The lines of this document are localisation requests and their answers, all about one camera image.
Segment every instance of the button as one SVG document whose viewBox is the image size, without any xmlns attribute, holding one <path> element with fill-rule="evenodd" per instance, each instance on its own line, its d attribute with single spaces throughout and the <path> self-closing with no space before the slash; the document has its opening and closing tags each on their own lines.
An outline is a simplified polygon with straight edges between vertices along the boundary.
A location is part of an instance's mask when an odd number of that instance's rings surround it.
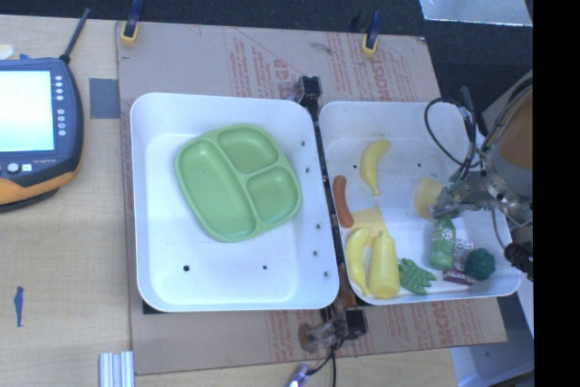
<svg viewBox="0 0 580 387">
<path fill-rule="evenodd" d="M 20 171 L 20 165 L 18 163 L 8 163 L 6 171 L 8 171 L 10 174 L 16 174 L 18 171 Z"/>
</svg>

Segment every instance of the wooden table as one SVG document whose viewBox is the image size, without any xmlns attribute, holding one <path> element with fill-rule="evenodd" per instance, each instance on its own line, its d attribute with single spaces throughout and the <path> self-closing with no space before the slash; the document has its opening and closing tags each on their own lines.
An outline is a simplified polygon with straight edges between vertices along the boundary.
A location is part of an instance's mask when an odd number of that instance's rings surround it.
<svg viewBox="0 0 580 387">
<path fill-rule="evenodd" d="M 78 19 L 0 15 L 0 44 L 14 55 L 58 57 Z M 121 129 L 91 119 L 89 81 L 117 79 L 113 21 L 88 20 L 70 63 L 84 102 L 78 176 L 37 205 L 0 215 L 0 385 L 97 386 L 99 354 L 131 350 Z M 22 326 L 15 295 L 24 289 Z M 295 363 L 138 376 L 135 385 L 277 386 Z M 456 384 L 447 349 L 341 358 L 337 385 Z M 332 383 L 330 365 L 309 387 Z"/>
</svg>

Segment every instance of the white screen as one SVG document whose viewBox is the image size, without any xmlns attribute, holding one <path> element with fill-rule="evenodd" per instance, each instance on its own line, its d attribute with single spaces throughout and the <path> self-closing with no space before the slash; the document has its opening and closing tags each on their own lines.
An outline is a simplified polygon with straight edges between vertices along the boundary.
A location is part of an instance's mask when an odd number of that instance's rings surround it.
<svg viewBox="0 0 580 387">
<path fill-rule="evenodd" d="M 0 152 L 54 150 L 50 72 L 0 72 Z"/>
</svg>

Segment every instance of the green plate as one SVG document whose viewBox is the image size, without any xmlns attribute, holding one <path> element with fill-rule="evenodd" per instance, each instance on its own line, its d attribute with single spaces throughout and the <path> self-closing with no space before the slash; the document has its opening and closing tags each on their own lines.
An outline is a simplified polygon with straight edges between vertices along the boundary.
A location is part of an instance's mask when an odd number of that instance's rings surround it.
<svg viewBox="0 0 580 387">
<path fill-rule="evenodd" d="M 272 137 L 251 124 L 186 142 L 175 168 L 181 191 L 203 228 L 223 242 L 258 236 L 290 219 L 302 192 Z"/>
</svg>

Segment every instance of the cardboard sheet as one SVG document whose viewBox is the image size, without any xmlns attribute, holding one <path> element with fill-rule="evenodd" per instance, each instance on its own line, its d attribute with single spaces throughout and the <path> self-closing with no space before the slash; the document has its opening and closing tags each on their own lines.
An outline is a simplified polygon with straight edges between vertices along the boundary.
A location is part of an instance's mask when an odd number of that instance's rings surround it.
<svg viewBox="0 0 580 387">
<path fill-rule="evenodd" d="M 321 104 L 332 101 L 428 102 L 439 88 L 419 37 L 380 35 L 362 55 L 361 34 L 279 31 L 184 24 L 141 24 L 137 40 L 119 40 L 118 74 L 130 275 L 130 322 L 137 374 L 321 359 L 299 340 L 318 311 L 161 314 L 136 286 L 129 111 L 147 92 L 287 98 L 303 75 L 320 78 Z M 395 353 L 507 340 L 495 298 L 365 306 L 369 332 L 337 356 Z"/>
</svg>

